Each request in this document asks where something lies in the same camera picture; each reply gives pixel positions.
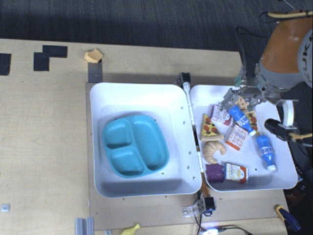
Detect white plastic tray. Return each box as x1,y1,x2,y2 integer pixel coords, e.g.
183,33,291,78
189,84,299,193
89,82,203,199

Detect blue bottle with white cap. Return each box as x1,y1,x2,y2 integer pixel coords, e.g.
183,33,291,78
255,134,277,172
227,104,257,137

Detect red and white packet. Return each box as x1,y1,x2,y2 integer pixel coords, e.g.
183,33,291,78
210,104,234,127

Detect white and red carton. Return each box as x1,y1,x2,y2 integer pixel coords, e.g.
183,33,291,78
223,162,249,185

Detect small toy pizza slice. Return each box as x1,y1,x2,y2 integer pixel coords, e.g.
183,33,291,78
244,109,260,132

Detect thin black and white rod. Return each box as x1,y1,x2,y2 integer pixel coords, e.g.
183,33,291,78
183,82,211,198

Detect tan toy bread piece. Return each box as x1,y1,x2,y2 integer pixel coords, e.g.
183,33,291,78
84,48,104,64

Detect black cylinder on white bracket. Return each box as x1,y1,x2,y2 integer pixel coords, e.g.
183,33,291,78
264,99,299,142

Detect blue divided plate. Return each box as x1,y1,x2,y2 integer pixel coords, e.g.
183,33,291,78
101,114,170,179

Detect large toy pizza slice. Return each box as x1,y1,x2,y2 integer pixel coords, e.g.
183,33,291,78
200,113,224,142

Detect orange and white packet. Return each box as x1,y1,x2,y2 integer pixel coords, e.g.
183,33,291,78
224,124,249,152

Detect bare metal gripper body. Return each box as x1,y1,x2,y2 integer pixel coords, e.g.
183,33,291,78
238,81,282,104

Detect tan toy croissant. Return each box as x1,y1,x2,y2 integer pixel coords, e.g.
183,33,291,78
202,141,227,165

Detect yellow banana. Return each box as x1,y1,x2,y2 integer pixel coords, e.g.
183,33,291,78
120,223,141,235

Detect black block with thin wires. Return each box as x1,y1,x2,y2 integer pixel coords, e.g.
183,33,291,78
179,72,192,84
203,196,217,212

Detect orange toy biscuit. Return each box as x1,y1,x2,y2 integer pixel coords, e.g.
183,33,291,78
235,96,249,111

